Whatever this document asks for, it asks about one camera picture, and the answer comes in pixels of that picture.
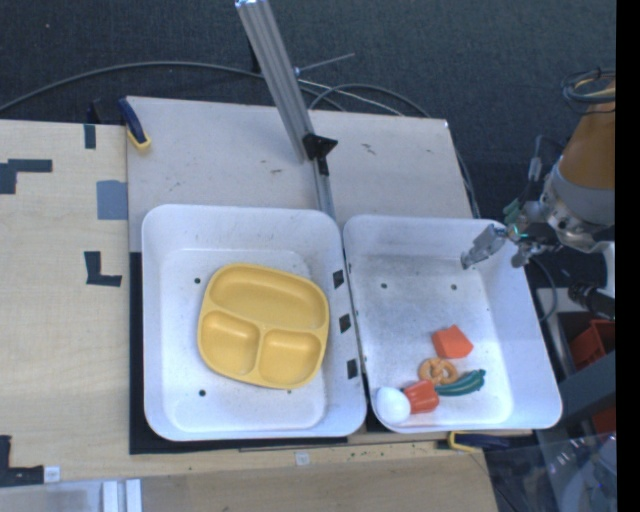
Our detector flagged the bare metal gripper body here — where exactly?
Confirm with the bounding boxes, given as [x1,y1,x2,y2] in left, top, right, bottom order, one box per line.
[509,199,610,253]

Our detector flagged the white plastic tray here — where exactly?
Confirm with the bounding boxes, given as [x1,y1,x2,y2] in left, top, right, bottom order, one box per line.
[141,203,369,443]
[342,214,564,435]

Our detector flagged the orange wedge block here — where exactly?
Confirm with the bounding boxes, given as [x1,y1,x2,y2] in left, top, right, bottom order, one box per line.
[431,324,475,360]

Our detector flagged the orange pretzel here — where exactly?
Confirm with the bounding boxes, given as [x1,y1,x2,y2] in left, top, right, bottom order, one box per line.
[418,356,459,386]

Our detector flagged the green pea pod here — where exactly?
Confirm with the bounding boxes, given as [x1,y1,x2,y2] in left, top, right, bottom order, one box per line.
[434,368,488,399]

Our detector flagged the orange bell pepper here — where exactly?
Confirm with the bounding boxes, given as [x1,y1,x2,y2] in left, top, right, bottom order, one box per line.
[402,379,441,415]

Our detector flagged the white egg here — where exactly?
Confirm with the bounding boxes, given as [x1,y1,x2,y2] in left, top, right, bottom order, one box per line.
[375,386,413,424]

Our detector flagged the yellow divided plate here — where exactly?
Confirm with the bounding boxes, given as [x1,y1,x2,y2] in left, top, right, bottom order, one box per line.
[196,262,332,391]

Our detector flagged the black cylinder on white bracket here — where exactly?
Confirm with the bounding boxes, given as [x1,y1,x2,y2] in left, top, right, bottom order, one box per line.
[567,239,617,322]

